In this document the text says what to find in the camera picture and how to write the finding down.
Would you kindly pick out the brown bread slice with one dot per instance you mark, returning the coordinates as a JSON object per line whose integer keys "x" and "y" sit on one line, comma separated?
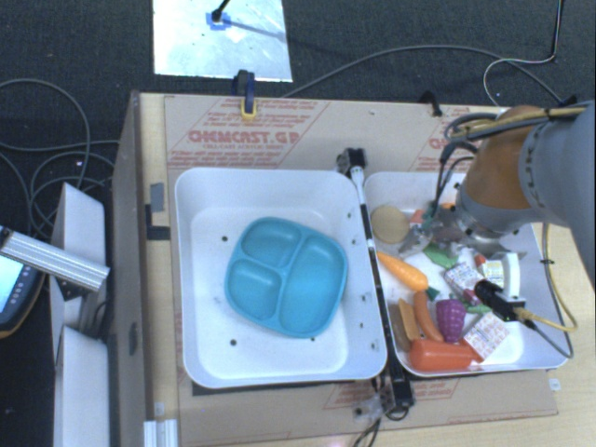
{"x": 404, "y": 325}

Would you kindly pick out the white plastic tray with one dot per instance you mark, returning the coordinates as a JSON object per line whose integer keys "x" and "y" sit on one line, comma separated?
{"x": 531, "y": 342}
{"x": 209, "y": 342}

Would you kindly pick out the blue divided plate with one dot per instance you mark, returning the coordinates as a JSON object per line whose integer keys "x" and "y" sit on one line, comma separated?
{"x": 288, "y": 277}

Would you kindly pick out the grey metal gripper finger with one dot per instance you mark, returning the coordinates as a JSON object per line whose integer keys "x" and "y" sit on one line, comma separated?
{"x": 453, "y": 249}
{"x": 410, "y": 246}

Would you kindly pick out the orange carrot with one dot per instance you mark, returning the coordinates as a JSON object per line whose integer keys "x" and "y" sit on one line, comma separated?
{"x": 404, "y": 272}

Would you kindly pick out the purple grapes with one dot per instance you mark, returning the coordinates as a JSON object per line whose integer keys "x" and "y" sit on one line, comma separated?
{"x": 450, "y": 318}

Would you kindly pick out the thin black and white rod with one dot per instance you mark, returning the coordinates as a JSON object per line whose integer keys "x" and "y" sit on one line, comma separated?
{"x": 372, "y": 254}

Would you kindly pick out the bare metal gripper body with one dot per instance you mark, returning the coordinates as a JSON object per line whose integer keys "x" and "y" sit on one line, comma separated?
{"x": 451, "y": 232}

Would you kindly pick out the green packet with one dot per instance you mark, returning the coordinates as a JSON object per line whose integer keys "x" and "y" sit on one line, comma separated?
{"x": 440, "y": 255}

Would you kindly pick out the beige round biscuit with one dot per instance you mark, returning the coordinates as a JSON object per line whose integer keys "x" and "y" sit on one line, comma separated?
{"x": 389, "y": 224}

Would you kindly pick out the white carton red print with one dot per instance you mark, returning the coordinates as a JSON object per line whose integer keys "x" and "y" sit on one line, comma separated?
{"x": 462, "y": 278}

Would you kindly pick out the orange sausage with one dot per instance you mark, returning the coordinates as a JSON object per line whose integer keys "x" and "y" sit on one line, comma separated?
{"x": 426, "y": 317}

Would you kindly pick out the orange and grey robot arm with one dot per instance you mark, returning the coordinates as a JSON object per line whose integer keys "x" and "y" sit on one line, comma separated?
{"x": 554, "y": 166}

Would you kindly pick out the brown cardboard board red print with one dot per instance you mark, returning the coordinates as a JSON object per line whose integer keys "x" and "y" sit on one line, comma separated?
{"x": 288, "y": 133}

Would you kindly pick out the black cylinder on white bracket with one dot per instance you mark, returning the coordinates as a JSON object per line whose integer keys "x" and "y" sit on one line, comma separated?
{"x": 507, "y": 306}

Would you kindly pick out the white carton orange print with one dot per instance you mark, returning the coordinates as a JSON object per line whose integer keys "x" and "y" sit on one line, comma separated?
{"x": 486, "y": 335}

